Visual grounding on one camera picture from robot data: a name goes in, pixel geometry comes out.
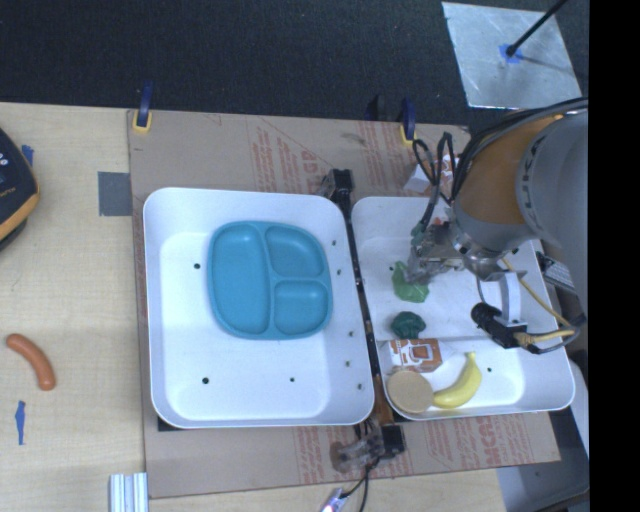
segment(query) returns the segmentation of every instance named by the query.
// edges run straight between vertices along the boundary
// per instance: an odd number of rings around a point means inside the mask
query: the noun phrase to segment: cardboard
[[[353,203],[365,196],[416,196],[404,186],[415,169],[397,123],[155,111],[150,130],[128,140],[141,354],[144,443],[151,498],[353,481],[331,464],[330,446],[350,444],[353,427],[176,430],[150,398],[142,207],[162,187],[316,193],[333,169],[350,169]],[[418,125],[432,151],[443,132],[454,148],[464,129]],[[406,451],[372,478],[496,468],[559,460],[547,413],[402,423]]]

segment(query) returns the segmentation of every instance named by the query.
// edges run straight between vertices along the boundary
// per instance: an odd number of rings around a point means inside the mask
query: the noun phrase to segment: round tan object
[[[433,388],[418,372],[401,370],[387,379],[387,394],[398,409],[422,414],[433,404]]]

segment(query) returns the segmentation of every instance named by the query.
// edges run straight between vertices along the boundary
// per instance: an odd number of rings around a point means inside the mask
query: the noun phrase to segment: table surface
[[[131,217],[98,208],[98,173],[129,172],[126,110],[0,103],[0,127],[34,150],[42,193],[0,253],[0,335],[34,340],[57,377],[41,391],[29,364],[0,346],[0,510],[104,512],[109,476],[145,471]],[[151,500],[149,510],[314,511],[334,488]],[[504,510],[495,470],[375,480],[366,510],[471,508]]]

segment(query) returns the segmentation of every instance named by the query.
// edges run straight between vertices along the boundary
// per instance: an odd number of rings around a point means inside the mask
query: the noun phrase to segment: orange sausage
[[[56,386],[56,376],[49,359],[33,341],[22,334],[14,333],[7,336],[7,347],[15,350],[31,363],[40,389],[49,391]]]

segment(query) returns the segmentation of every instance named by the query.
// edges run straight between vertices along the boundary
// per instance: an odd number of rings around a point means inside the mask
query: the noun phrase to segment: banana
[[[476,394],[482,381],[482,373],[476,363],[476,353],[467,352],[467,362],[458,380],[448,388],[433,394],[433,405],[441,409],[453,409],[466,404]]]

